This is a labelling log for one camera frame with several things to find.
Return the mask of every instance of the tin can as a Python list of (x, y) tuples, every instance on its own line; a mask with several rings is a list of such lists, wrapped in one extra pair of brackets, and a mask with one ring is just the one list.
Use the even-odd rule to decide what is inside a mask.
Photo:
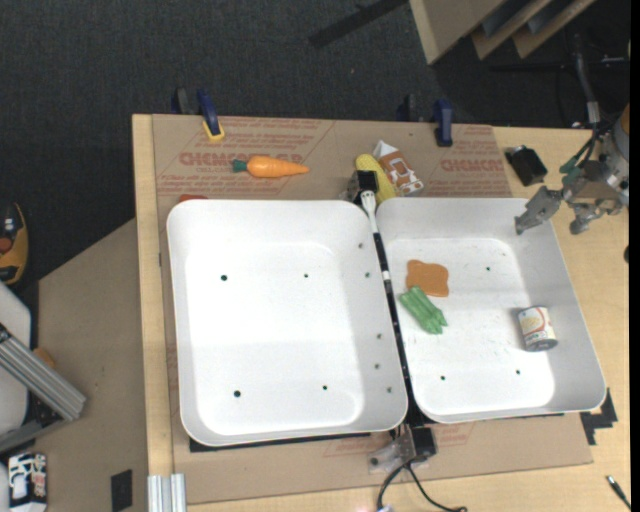
[(524, 347), (528, 352), (549, 350), (558, 344), (547, 308), (534, 306), (523, 309), (518, 313), (518, 321), (524, 337)]

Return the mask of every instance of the black pen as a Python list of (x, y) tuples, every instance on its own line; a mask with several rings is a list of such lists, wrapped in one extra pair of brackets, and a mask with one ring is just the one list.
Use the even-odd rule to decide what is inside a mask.
[(616, 482), (611, 475), (607, 477), (607, 480), (609, 481), (609, 485), (611, 486), (611, 488), (618, 495), (618, 498), (624, 501), (624, 504), (627, 507), (629, 507), (629, 510), (631, 510), (631, 503), (629, 503), (629, 500), (627, 500), (627, 497), (625, 496), (624, 492), (622, 492), (622, 488), (620, 487), (620, 484), (618, 484), (618, 482)]

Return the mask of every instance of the green object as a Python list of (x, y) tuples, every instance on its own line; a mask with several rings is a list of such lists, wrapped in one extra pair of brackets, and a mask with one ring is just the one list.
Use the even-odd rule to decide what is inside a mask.
[(578, 176), (580, 176), (581, 172), (580, 167), (578, 167), (578, 159), (574, 156), (566, 164), (560, 167), (560, 174), (566, 174), (566, 176), (562, 178), (562, 184), (570, 185)]
[(429, 334), (442, 334), (442, 327), (448, 326), (442, 311), (434, 306), (419, 286), (400, 295), (399, 300)]
[(247, 170), (247, 162), (243, 162), (242, 160), (233, 161), (233, 172), (241, 172), (246, 170)]

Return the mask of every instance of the black carpet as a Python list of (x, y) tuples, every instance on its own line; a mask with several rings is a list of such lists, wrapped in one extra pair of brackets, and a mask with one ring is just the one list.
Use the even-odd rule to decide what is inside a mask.
[[(0, 0), (0, 197), (27, 216), (25, 282), (133, 218), (131, 115), (169, 112), (178, 85), (221, 115), (393, 120), (413, 93), (425, 117), (446, 97), (458, 122), (567, 127), (585, 118), (574, 78), (491, 66), (566, 60), (575, 32), (594, 59), (630, 39), (630, 0), (599, 0), (526, 60), (508, 42), (481, 62), (466, 38), (428, 66), (402, 2), (327, 32), (376, 1)], [(628, 102), (628, 71), (593, 80), (607, 112)]]

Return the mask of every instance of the yellow and black object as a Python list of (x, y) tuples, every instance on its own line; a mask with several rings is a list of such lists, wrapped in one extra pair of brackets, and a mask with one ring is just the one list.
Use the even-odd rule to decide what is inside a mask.
[(0, 199), (0, 281), (17, 283), (29, 255), (27, 225), (16, 203)]

